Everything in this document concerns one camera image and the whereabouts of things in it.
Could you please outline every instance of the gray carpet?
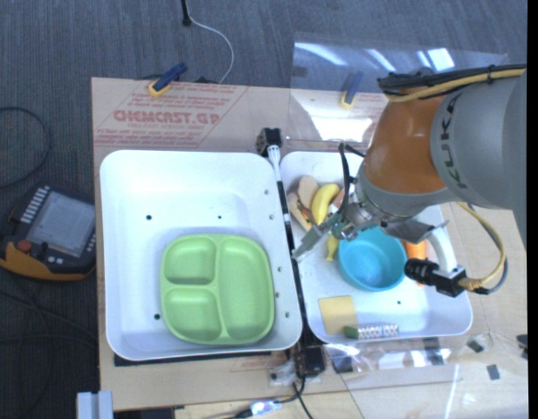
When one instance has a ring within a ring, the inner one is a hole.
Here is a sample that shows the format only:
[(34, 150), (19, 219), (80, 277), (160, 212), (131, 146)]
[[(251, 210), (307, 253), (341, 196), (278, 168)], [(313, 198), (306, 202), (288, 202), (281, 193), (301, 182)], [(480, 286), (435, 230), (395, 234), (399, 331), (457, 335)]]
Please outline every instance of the gray carpet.
[[(528, 59), (528, 0), (187, 3), (194, 20), (232, 44), (225, 84), (289, 87), (299, 33), (486, 52), (505, 55), (508, 63)], [(14, 202), (39, 180), (93, 195), (91, 77), (136, 79), (179, 62), (188, 66), (186, 81), (218, 82), (226, 74), (225, 41), (182, 20), (180, 0), (0, 0), (0, 107), (34, 112), (51, 136), (43, 165), (0, 189), (0, 229)], [(0, 186), (30, 171), (44, 141), (29, 114), (0, 112)], [(30, 308), (27, 295), (45, 312)], [(53, 284), (0, 267), (0, 418), (74, 418), (76, 394), (100, 388), (95, 306), (93, 275)]]

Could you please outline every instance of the yellow cable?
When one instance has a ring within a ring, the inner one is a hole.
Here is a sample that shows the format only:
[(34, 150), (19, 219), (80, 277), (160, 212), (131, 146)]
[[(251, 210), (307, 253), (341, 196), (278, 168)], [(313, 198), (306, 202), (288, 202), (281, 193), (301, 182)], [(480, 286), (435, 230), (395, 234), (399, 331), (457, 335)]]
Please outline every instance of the yellow cable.
[(521, 68), (519, 70), (502, 70), (500, 72), (491, 72), (477, 74), (475, 76), (470, 76), (468, 78), (455, 79), (443, 84), (438, 84), (436, 86), (425, 88), (418, 92), (409, 93), (405, 95), (393, 95), (386, 94), (385, 96), (391, 102), (406, 102), (410, 100), (416, 100), (418, 98), (424, 98), (427, 96), (433, 96), (435, 94), (440, 94), (447, 90), (451, 90), (459, 86), (468, 86), (469, 84), (474, 84), (476, 82), (483, 82), (489, 79), (504, 79), (504, 78), (513, 78), (515, 76), (521, 76), (525, 72), (525, 69)]
[(496, 265), (494, 270), (490, 272), (489, 275), (485, 276), (484, 278), (463, 278), (459, 281), (459, 285), (464, 287), (467, 291), (471, 292), (475, 289), (483, 287), (484, 284), (487, 284), (488, 282), (492, 281), (498, 275), (498, 273), (500, 273), (500, 271), (504, 267), (504, 261), (506, 260), (506, 249), (504, 248), (504, 244), (502, 243), (500, 235), (496, 232), (496, 230), (490, 223), (488, 223), (482, 216), (480, 216), (477, 212), (469, 208), (464, 203), (458, 202), (458, 205), (463, 208), (463, 210), (467, 211), (475, 219), (477, 219), (485, 229), (490, 231), (490, 233), (493, 235), (496, 247), (498, 248), (498, 250), (500, 250), (500, 259), (498, 261), (498, 264)]

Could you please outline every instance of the white cable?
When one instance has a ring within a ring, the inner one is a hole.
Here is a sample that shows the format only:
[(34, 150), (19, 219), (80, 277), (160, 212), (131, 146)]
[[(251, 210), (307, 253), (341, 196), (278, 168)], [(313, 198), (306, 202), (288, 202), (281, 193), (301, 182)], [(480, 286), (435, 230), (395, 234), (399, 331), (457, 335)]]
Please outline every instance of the white cable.
[(269, 157), (269, 161), (272, 164), (272, 169), (275, 173), (275, 178), (277, 179), (277, 182), (282, 182), (282, 177), (280, 176), (280, 149), (279, 146), (272, 144), (267, 148), (267, 156)]
[(200, 24), (199, 22), (196, 22), (196, 20), (194, 18), (192, 18), (190, 16), (190, 20), (196, 24), (197, 26), (199, 26), (200, 28), (203, 28), (207, 31), (212, 31), (214, 32), (215, 34), (218, 34), (221, 38), (224, 39), (224, 41), (226, 42), (226, 44), (228, 45), (228, 47), (230, 48), (231, 50), (231, 64), (230, 66), (228, 67), (228, 70), (226, 71), (226, 73), (224, 74), (224, 76), (218, 81), (219, 84), (222, 84), (223, 81), (226, 79), (226, 77), (228, 76), (228, 73), (231, 72), (231, 69), (232, 69), (232, 66), (234, 65), (234, 49), (232, 48), (232, 44), (231, 44), (231, 41), (228, 40), (228, 38), (219, 30), (215, 30), (214, 28), (211, 28), (210, 26), (207, 26), (206, 24)]

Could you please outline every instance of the clear plastic sheet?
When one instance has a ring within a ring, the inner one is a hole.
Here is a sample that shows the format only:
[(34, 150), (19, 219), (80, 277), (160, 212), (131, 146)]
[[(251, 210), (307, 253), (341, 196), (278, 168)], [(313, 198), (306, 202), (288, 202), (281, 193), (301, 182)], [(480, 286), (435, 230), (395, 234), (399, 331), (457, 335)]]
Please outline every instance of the clear plastic sheet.
[[(378, 79), (391, 72), (423, 68), (451, 72), (506, 62), (505, 55), (443, 46), (376, 44), (299, 33), (284, 134), (291, 148), (336, 148), (337, 141), (349, 141), (364, 152), (387, 102)], [(362, 80), (355, 86), (354, 103), (345, 108), (341, 104), (344, 86), (357, 72)]]
[[(376, 83), (377, 79), (390, 72), (410, 73), (422, 67), (431, 68), (434, 72), (446, 72), (506, 63), (507, 57), (500, 54), (415, 45), (373, 45), (300, 34), (294, 46), (284, 148), (289, 153), (336, 152), (340, 142), (347, 142), (364, 153), (387, 104)], [(345, 107), (341, 104), (343, 84), (349, 75), (357, 72), (362, 73), (362, 82), (357, 88), (354, 104)], [(318, 172), (321, 166), (307, 162), (306, 169), (307, 173), (308, 170)], [(319, 183), (323, 184), (324, 181), (320, 178)], [(442, 212), (449, 222), (446, 228), (458, 262), (470, 273), (476, 271), (484, 274), (486, 268), (495, 262), (496, 250), (490, 247), (490, 239), (485, 239), (478, 232), (479, 224), (458, 212), (458, 208), (448, 205)], [(438, 337), (424, 334), (421, 338), (411, 337), (407, 340), (383, 336), (378, 340), (324, 340), (329, 366), (342, 374), (359, 405), (371, 398), (371, 395), (364, 394), (368, 388), (374, 391), (405, 387), (407, 392), (416, 393), (411, 387), (440, 383), (444, 384), (444, 388), (434, 389), (441, 394), (428, 402), (427, 409), (423, 410), (428, 415), (423, 414), (422, 417), (497, 415), (507, 408), (504, 405), (508, 402), (512, 405), (509, 410), (514, 410), (516, 415), (528, 411), (527, 263), (521, 243), (515, 242), (516, 238), (519, 241), (519, 236), (515, 235), (511, 213), (507, 216), (503, 213), (501, 217), (498, 217), (499, 211), (490, 214), (498, 223), (497, 228), (503, 230), (502, 236), (511, 243), (508, 256), (514, 260), (510, 263), (514, 273), (509, 279), (513, 282), (506, 283), (506, 293), (500, 291), (489, 297), (469, 293), (473, 318), (466, 331)], [(296, 230), (296, 233), (295, 241), (302, 236), (301, 230)], [(323, 258), (318, 275), (314, 274), (314, 269), (305, 265), (303, 268), (300, 263), (305, 295), (307, 291), (310, 293), (306, 281), (316, 276), (325, 278), (329, 270)], [(504, 318), (505, 313), (512, 319)], [(311, 314), (317, 315), (317, 309), (308, 308), (308, 323)], [(312, 320), (312, 323), (311, 326), (314, 323), (319, 325), (320, 319)], [(500, 377), (509, 380), (510, 386), (518, 387), (512, 394), (514, 398), (504, 398), (500, 391), (496, 391), (494, 382)], [(428, 388), (419, 389), (426, 392)], [(488, 401), (489, 395), (493, 397), (492, 402)], [(376, 414), (373, 416), (372, 411), (364, 409), (368, 406), (365, 403), (361, 411), (364, 417), (367, 414), (368, 417), (421, 417), (413, 415), (417, 409), (416, 403), (414, 397), (408, 396), (410, 400), (405, 407), (399, 406), (399, 403), (393, 409), (375, 407)]]

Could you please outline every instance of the white tray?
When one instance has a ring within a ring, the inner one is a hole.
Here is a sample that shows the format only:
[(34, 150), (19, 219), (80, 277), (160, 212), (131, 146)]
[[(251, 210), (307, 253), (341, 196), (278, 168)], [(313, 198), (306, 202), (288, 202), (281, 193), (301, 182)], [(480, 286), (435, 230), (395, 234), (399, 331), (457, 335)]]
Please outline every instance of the white tray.
[[(347, 154), (347, 158), (350, 174), (355, 176), (362, 158), (353, 154)], [(338, 152), (292, 152), (285, 155), (280, 170), (286, 192), (303, 175), (313, 176), (319, 184), (335, 182), (343, 186), (341, 157)], [(426, 209), (419, 218), (434, 225), (443, 222), (439, 207)], [(300, 245), (304, 234), (305, 231), (293, 221), (296, 246)], [(466, 292), (450, 298), (437, 293), (433, 287), (419, 286), (409, 278), (386, 292), (363, 292), (346, 283), (339, 274), (336, 261), (328, 262), (326, 255), (326, 241), (323, 239), (299, 263), (308, 324), (314, 334), (326, 343), (347, 345), (356, 342), (342, 334), (326, 333), (318, 299), (329, 297), (350, 295), (354, 300), (359, 324), (397, 324), (399, 335), (395, 340), (458, 335), (465, 333), (471, 326), (472, 308)]]
[[(120, 357), (145, 361), (289, 348), (302, 328), (282, 208), (269, 162), (247, 153), (121, 150), (100, 166), (106, 332)], [(269, 257), (275, 321), (261, 341), (213, 347), (179, 340), (161, 316), (165, 246), (186, 234), (239, 234)]]

